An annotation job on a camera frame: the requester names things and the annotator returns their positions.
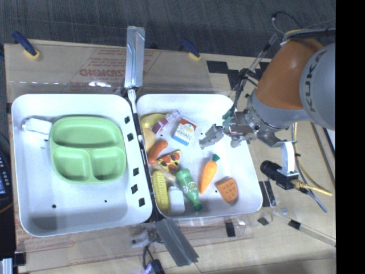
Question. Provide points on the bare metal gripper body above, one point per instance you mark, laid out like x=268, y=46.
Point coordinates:
x=242, y=127

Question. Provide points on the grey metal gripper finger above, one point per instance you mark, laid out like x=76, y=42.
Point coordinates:
x=207, y=142
x=214, y=129

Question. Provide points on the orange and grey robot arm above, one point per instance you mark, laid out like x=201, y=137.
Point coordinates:
x=288, y=76

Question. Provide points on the white plastic tray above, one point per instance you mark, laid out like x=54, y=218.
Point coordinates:
x=205, y=107
x=80, y=210

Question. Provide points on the white red and blue carton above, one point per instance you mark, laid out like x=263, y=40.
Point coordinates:
x=184, y=131

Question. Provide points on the orange carrot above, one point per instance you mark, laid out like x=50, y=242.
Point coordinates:
x=208, y=173

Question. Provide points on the slice of pizza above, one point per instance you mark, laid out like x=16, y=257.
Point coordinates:
x=170, y=161

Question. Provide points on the maroon and white carton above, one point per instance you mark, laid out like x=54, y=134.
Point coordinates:
x=164, y=122

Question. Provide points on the green plastic bottle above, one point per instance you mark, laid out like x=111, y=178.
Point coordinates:
x=188, y=187

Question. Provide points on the red sausage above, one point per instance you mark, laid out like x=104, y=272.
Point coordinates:
x=157, y=151

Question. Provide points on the orange waffle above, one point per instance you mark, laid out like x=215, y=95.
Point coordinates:
x=227, y=190

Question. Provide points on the pale yellow round toy food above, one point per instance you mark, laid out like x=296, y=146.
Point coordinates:
x=149, y=138

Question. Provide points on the yellow banana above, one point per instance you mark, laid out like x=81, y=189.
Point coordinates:
x=148, y=120

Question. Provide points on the white plastic bottle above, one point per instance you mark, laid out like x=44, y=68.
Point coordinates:
x=37, y=125
x=176, y=200

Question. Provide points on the yellow corn cob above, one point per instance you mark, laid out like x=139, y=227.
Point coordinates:
x=160, y=190

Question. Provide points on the thin black and white rod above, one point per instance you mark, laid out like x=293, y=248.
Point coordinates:
x=134, y=107

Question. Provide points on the green divided plate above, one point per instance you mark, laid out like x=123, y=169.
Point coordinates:
x=88, y=133

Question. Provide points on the brown cardboard board red print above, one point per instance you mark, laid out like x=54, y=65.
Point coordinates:
x=71, y=67

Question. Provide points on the black cylinder on white bracket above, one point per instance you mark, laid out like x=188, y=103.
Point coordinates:
x=275, y=171

